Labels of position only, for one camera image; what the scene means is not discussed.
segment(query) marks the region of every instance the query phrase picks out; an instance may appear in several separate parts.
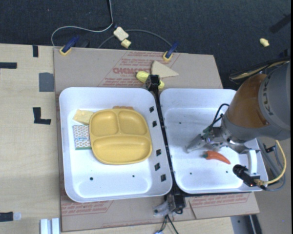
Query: yellow divided plate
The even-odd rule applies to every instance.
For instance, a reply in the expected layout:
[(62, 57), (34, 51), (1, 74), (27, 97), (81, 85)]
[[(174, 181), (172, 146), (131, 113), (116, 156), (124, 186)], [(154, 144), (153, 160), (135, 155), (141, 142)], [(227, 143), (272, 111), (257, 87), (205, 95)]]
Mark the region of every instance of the yellow divided plate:
[(131, 109), (95, 112), (89, 122), (94, 156), (104, 164), (141, 162), (152, 152), (151, 135), (144, 117)]

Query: dark floor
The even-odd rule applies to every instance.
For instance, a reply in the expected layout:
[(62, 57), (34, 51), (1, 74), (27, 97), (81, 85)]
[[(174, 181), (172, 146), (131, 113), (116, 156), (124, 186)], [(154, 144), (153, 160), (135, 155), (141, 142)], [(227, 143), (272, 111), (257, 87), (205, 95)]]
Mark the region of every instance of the dark floor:
[[(214, 55), (225, 88), (232, 71), (279, 57), (291, 47), (291, 0), (111, 0), (116, 25), (151, 31), (173, 43), (177, 51)], [(51, 45), (59, 27), (75, 25), (92, 30), (110, 24), (107, 0), (0, 0), (0, 43)], [(76, 34), (98, 47), (112, 35), (63, 29), (56, 46)], [(269, 40), (263, 47), (260, 38)], [(150, 34), (130, 33), (132, 50), (165, 51), (167, 44)], [(120, 49), (109, 40), (103, 48)]]

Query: blue clamp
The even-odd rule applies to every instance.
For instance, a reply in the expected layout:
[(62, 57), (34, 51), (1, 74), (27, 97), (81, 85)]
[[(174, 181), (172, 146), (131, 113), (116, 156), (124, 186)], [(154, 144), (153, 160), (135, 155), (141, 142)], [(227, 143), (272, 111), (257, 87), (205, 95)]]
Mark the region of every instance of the blue clamp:
[(163, 55), (164, 61), (170, 61), (170, 59), (172, 58), (172, 52), (175, 51), (175, 49), (178, 47), (178, 45), (179, 45), (179, 42), (177, 42), (177, 41), (174, 42), (173, 45), (171, 46), (171, 48), (164, 53), (164, 55)]
[(69, 52), (71, 52), (72, 47), (78, 42), (78, 40), (79, 36), (73, 37), (71, 40), (69, 40), (67, 44), (60, 49), (60, 54), (62, 56), (66, 56)]

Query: carrot toy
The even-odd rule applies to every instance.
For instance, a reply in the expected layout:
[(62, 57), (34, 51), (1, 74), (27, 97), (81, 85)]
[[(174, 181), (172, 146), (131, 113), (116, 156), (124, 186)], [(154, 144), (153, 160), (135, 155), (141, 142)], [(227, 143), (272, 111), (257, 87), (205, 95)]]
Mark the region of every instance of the carrot toy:
[(231, 164), (230, 161), (225, 156), (223, 156), (222, 154), (220, 154), (219, 152), (216, 152), (216, 151), (206, 151), (203, 154), (203, 157), (206, 159), (216, 159), (216, 160), (225, 162), (229, 165)]

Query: cardboard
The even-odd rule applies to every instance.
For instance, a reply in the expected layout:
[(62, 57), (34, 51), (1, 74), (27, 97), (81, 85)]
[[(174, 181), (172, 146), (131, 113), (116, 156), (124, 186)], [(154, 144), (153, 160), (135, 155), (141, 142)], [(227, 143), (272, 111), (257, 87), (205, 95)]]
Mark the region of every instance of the cardboard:
[[(63, 181), (61, 126), (58, 97), (68, 87), (142, 87), (135, 74), (151, 72), (156, 60), (179, 73), (164, 78), (166, 88), (222, 88), (213, 56), (174, 53), (164, 62), (163, 53), (73, 48), (67, 56), (54, 48), (55, 92), (57, 98), (57, 127), (61, 188), (62, 231), (162, 223), (162, 216), (153, 215), (153, 207), (164, 202), (164, 197), (112, 200), (92, 203), (73, 202), (65, 193)], [(182, 214), (174, 221), (195, 220), (232, 215), (258, 213), (253, 193), (233, 195), (205, 195), (187, 197)]]

